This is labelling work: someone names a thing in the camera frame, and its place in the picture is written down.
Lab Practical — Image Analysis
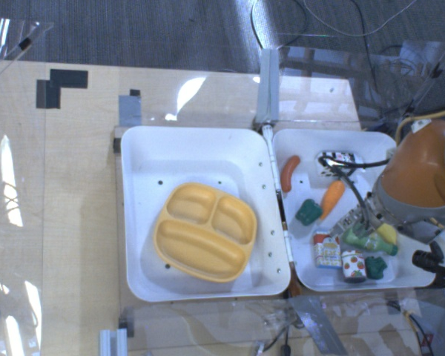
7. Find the yellow divided plate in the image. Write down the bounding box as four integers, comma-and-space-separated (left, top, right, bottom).
153, 182, 259, 283

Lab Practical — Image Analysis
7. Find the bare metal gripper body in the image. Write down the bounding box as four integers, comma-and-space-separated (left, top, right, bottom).
331, 194, 386, 238

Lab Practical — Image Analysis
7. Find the green bottle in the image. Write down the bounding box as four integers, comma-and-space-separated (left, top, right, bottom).
340, 225, 399, 257

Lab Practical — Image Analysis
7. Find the white plastic tray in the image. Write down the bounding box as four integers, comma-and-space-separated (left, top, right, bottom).
272, 128, 437, 293
120, 125, 292, 303

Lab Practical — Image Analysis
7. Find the black and white packet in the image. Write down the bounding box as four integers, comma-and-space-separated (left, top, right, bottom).
316, 151, 365, 179

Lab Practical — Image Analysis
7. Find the black cylinder on white bracket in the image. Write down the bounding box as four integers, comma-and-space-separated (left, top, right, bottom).
411, 231, 445, 274

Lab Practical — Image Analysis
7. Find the green broccoli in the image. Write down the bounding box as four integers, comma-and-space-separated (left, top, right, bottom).
364, 255, 389, 280

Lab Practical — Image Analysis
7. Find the yellow lemon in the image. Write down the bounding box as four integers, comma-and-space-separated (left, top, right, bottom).
375, 222, 399, 245

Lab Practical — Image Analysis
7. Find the strawberry print can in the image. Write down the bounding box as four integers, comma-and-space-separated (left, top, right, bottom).
341, 249, 368, 284

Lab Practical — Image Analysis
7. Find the orange carrot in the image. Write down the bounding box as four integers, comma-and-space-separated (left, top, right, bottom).
319, 179, 346, 221

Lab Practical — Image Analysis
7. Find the red sausage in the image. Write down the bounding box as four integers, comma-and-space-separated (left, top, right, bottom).
280, 155, 302, 194

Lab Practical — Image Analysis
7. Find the green pepper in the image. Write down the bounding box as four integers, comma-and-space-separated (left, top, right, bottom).
294, 198, 323, 226

